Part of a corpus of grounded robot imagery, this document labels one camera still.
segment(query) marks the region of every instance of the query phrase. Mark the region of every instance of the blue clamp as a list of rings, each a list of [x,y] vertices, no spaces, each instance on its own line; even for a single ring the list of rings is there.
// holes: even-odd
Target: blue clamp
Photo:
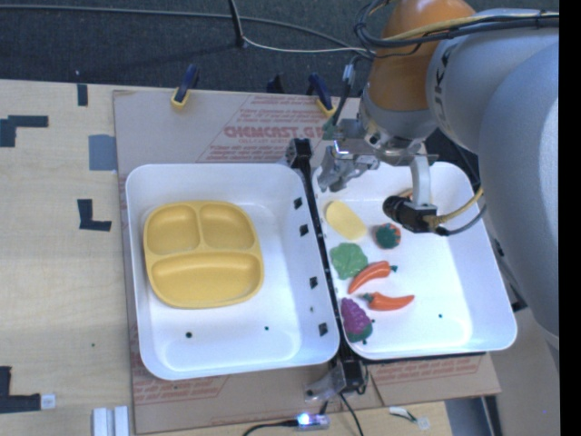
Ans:
[[[330,99],[329,89],[317,73],[311,73],[309,76],[309,89],[307,95],[312,95],[313,92],[317,94],[317,106],[321,109],[327,117],[333,116],[337,107],[333,106]]]
[[[182,79],[182,84],[173,91],[172,105],[183,108],[190,96],[190,90],[194,89],[200,79],[200,70],[195,64],[190,64]]]

